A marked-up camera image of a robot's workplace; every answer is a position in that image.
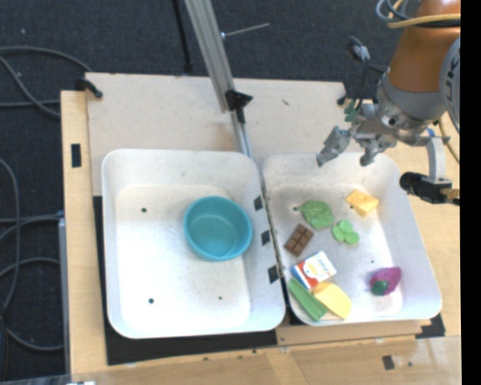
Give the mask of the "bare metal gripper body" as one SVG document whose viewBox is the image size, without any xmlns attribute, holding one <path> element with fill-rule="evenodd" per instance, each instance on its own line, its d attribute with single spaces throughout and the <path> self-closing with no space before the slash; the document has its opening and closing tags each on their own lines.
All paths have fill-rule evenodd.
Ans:
<svg viewBox="0 0 481 385">
<path fill-rule="evenodd" d="M 361 103 L 347 107 L 349 133 L 364 148 L 391 148 L 397 142 L 425 146 L 424 132 L 436 120 L 436 107 L 401 108 L 393 103 Z"/>
</svg>

